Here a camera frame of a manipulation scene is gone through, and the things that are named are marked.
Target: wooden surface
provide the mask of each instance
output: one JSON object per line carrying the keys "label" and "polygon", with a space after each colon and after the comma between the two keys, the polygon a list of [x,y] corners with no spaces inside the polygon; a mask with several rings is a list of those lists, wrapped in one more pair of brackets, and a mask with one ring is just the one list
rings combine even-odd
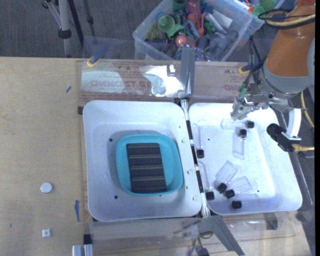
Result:
{"label": "wooden surface", "polygon": [[[85,160],[82,116],[77,113],[78,61],[0,57],[0,255],[71,255],[72,246],[83,243]],[[40,191],[44,182],[53,185],[52,192]],[[284,227],[274,238],[272,232],[255,239],[240,237],[238,230],[234,236],[246,255],[311,255],[301,224],[292,215],[285,223],[289,232]],[[51,237],[42,238],[43,229],[50,229]],[[236,255],[221,243],[206,243],[212,254],[219,252],[214,255]],[[171,255],[186,251],[173,248]],[[140,250],[117,255],[163,254]]]}

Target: black bottle cap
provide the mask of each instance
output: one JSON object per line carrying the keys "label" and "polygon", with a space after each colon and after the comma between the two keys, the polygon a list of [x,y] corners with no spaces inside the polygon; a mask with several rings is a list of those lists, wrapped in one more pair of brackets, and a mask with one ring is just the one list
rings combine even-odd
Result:
{"label": "black bottle cap", "polygon": [[220,183],[216,190],[218,190],[220,194],[222,194],[223,192],[226,191],[226,189],[227,189],[227,185],[224,183]]}
{"label": "black bottle cap", "polygon": [[215,193],[213,191],[208,191],[205,193],[205,198],[209,201],[215,199]]}
{"label": "black bottle cap", "polygon": [[209,256],[210,254],[209,254],[207,248],[201,248],[201,249],[199,250],[198,255],[201,255],[201,256]]}
{"label": "black bottle cap", "polygon": [[242,203],[241,203],[241,201],[232,201],[232,208],[233,209],[240,209],[241,207],[242,207]]}
{"label": "black bottle cap", "polygon": [[203,149],[198,149],[198,150],[196,151],[196,156],[197,156],[198,158],[204,158],[204,157],[205,157],[205,151],[204,151]]}
{"label": "black bottle cap", "polygon": [[252,129],[253,127],[255,127],[255,123],[252,121],[246,121],[245,127],[247,127],[248,129]]}
{"label": "black bottle cap", "polygon": [[232,198],[234,197],[236,194],[235,194],[235,191],[233,189],[229,189],[229,190],[226,190],[224,192],[224,195],[226,196],[226,198]]}
{"label": "black bottle cap", "polygon": [[239,137],[246,138],[247,137],[247,130],[246,129],[241,129],[239,131]]}

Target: small white cube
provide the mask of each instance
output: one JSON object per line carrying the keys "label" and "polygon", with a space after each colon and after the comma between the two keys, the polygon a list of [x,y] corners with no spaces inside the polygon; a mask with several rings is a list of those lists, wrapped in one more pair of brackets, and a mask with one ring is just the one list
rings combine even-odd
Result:
{"label": "small white cube", "polygon": [[42,237],[43,238],[48,238],[51,236],[50,228],[48,229],[42,229]]}

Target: blue bowl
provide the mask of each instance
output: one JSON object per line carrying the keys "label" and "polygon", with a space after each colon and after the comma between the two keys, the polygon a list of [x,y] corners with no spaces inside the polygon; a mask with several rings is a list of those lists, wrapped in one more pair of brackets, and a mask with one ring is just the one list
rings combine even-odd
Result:
{"label": "blue bowl", "polygon": [[[160,146],[167,191],[156,193],[134,193],[131,188],[127,144],[157,143]],[[116,168],[122,188],[134,196],[160,196],[173,193],[183,184],[183,170],[175,142],[162,134],[133,134],[122,137],[115,148]]]}

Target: white tray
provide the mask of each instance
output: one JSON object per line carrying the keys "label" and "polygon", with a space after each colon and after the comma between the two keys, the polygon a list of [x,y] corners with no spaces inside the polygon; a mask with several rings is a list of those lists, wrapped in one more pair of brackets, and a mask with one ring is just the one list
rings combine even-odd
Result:
{"label": "white tray", "polygon": [[[302,195],[288,153],[282,151],[267,134],[271,123],[278,123],[271,109],[249,114],[255,127],[247,130],[246,158],[232,154],[232,130],[220,127],[230,118],[231,104],[195,103],[189,108],[191,128],[201,127],[201,144],[205,157],[199,159],[214,182],[215,175],[229,160],[238,167],[237,177],[246,176],[257,184],[260,205],[232,209],[234,199],[214,191],[208,201],[219,215],[236,215],[295,211],[302,204]],[[104,101],[87,103],[83,109],[87,161],[88,208],[102,222],[153,218],[191,217],[201,209],[201,196],[195,174],[188,130],[182,109],[170,102]],[[169,136],[178,147],[183,185],[174,193],[162,196],[134,196],[125,192],[119,182],[115,148],[118,140],[129,134],[159,133]],[[193,130],[197,147],[197,131]]]}
{"label": "white tray", "polygon": [[226,161],[238,168],[235,178],[246,176],[257,185],[256,202],[249,202],[247,207],[233,209],[233,200],[248,200],[253,197],[248,193],[227,199],[214,190],[215,199],[208,201],[210,209],[219,215],[253,214],[269,212],[295,211],[302,204],[301,191],[290,161],[289,154],[284,152],[267,134],[267,126],[278,124],[277,117],[271,108],[258,110],[248,114],[246,120],[254,122],[252,129],[247,129],[245,141],[245,159],[233,156],[234,130],[221,128],[222,119],[230,118],[232,104],[195,103],[189,108],[189,118],[197,148],[199,140],[195,125],[200,127],[200,143],[204,149],[204,158],[199,159],[204,165],[211,183]]}
{"label": "white tray", "polygon": [[[190,217],[201,209],[201,196],[182,109],[170,102],[103,101],[83,109],[88,208],[102,222]],[[116,144],[132,134],[163,134],[178,147],[183,184],[162,196],[135,196],[120,185]]]}

